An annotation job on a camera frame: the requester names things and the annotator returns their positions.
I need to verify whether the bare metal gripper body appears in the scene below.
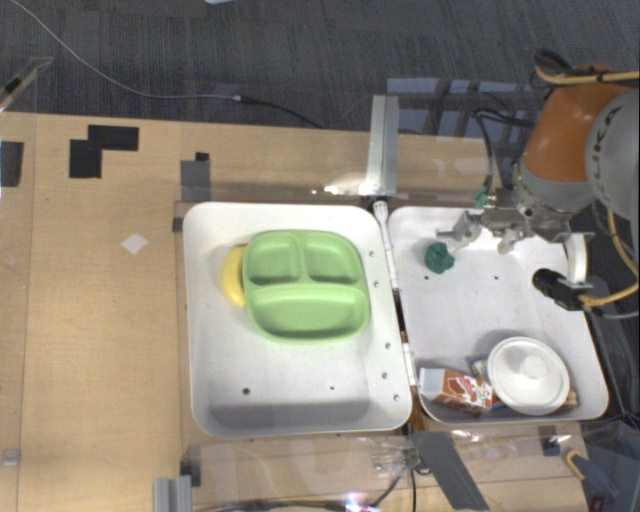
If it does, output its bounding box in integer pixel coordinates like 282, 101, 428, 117
480, 185, 540, 239

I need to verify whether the green broccoli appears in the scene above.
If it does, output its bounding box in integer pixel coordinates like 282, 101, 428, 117
424, 241, 457, 275

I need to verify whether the white plastic tray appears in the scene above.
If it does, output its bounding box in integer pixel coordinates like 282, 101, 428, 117
387, 205, 611, 427
181, 200, 414, 441

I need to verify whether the thin black and white rod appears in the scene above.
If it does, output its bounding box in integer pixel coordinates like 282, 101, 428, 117
372, 199, 418, 387

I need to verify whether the white bowl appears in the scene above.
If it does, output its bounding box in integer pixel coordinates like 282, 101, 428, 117
486, 335, 572, 418

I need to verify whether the orange and white carton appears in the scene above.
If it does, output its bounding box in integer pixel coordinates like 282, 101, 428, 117
418, 366, 497, 419

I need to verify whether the green divided plate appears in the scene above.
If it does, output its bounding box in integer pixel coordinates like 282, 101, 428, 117
241, 229, 373, 346

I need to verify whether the yellow banana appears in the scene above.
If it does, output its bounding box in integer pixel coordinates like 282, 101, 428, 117
220, 244, 248, 308

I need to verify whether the black cylinder on white bracket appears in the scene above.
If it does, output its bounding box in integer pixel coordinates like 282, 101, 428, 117
531, 232, 595, 312

